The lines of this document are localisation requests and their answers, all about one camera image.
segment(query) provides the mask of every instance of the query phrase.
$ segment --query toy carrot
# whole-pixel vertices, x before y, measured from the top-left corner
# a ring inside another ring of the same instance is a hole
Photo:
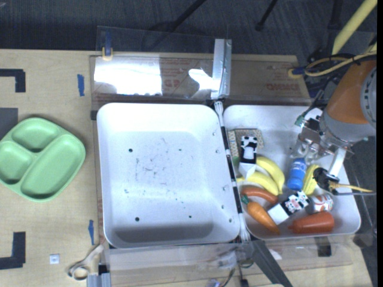
[[[278,226],[275,224],[273,219],[270,217],[268,212],[257,202],[249,201],[246,195],[242,196],[241,201],[247,205],[247,213],[261,223],[269,231],[280,234]]]

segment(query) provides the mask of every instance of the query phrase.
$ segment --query yellow cable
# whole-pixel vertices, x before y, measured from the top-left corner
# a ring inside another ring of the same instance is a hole
[[[343,66],[346,66],[346,65],[353,63],[353,62],[356,62],[357,60],[363,59],[363,58],[368,57],[368,56],[373,56],[373,55],[376,55],[376,51],[371,51],[371,52],[368,52],[365,54],[356,55],[351,59],[346,59],[343,62],[341,62],[341,63],[339,63],[339,64],[337,64],[337,65],[335,65],[329,69],[323,70],[321,72],[309,72],[307,69],[310,69],[313,66],[317,65],[318,64],[317,62],[320,61],[320,60],[317,60],[314,63],[312,63],[306,67],[305,74],[308,75],[309,77],[320,77],[321,75],[329,74],[329,73],[331,73],[331,72],[333,72],[333,71],[335,71],[335,70],[337,70]],[[329,58],[322,59],[322,62],[327,61],[327,60],[330,60],[330,59]]]
[[[365,188],[360,188],[358,186],[353,186],[353,185],[336,184],[336,183],[333,183],[333,182],[331,182],[330,184],[331,184],[329,186],[330,190],[335,189],[335,188],[345,187],[345,188],[350,188],[350,189],[354,189],[354,190],[359,190],[359,191],[362,191],[364,193],[372,193],[373,192],[372,190],[368,190],[368,189],[365,189]]]
[[[314,66],[317,66],[318,64],[320,63],[324,63],[324,62],[330,62],[332,60],[348,60],[346,57],[341,57],[341,56],[335,56],[335,57],[325,57],[323,59],[320,59],[320,60],[316,60],[314,62],[312,62],[311,64],[309,64],[306,69],[310,69],[310,68],[313,68]]]

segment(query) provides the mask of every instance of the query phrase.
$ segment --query white plastic tub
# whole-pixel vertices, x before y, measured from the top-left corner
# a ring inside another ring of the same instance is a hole
[[[258,151],[259,155],[271,158],[285,173],[288,178],[288,170],[290,166],[289,155],[294,147],[300,128],[295,126],[296,118],[306,110],[302,106],[270,106],[270,105],[232,105],[224,111],[224,122],[226,130],[233,129],[259,129],[262,132],[264,147]],[[319,110],[313,110],[306,117],[314,117],[319,114]],[[316,163],[325,169],[329,169],[333,157],[331,155],[323,157]],[[348,184],[349,180],[346,171],[342,166],[338,174],[340,183]],[[279,196],[279,201],[291,193],[288,188],[284,188],[285,193]],[[313,195],[322,194],[324,191],[317,186]],[[353,234],[361,224],[361,218],[358,211],[355,198],[353,196],[333,196],[334,208],[331,211],[335,227],[329,235]],[[279,225],[280,235],[269,232],[262,225],[252,219],[246,213],[246,206],[243,204],[245,220],[248,231],[255,237],[260,239],[291,239],[317,236],[317,234],[293,234],[288,229],[293,220],[307,216],[305,210],[301,210],[293,214],[288,220]]]
[[[217,114],[110,103],[97,115],[104,232],[117,248],[229,242],[239,220]]]

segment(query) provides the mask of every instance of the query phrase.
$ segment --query gray carpet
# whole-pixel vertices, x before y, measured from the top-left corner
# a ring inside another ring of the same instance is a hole
[[[148,30],[175,20],[195,0],[0,0],[0,48],[95,50],[98,26]],[[231,38],[233,53],[295,54],[304,65],[327,44],[333,0],[279,0],[262,32],[254,29],[271,0],[207,0],[176,30],[180,34]],[[344,25],[363,0],[344,0]],[[361,53],[377,33],[377,9],[342,52]],[[350,181],[376,187],[375,139],[360,142],[345,163]],[[359,199],[360,234],[376,224],[376,198]],[[359,238],[377,284],[376,236]]]

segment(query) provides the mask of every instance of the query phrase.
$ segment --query blue bottle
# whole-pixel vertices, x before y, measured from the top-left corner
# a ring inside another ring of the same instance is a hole
[[[304,158],[295,158],[291,164],[287,187],[291,190],[301,190],[305,177],[307,165]]]

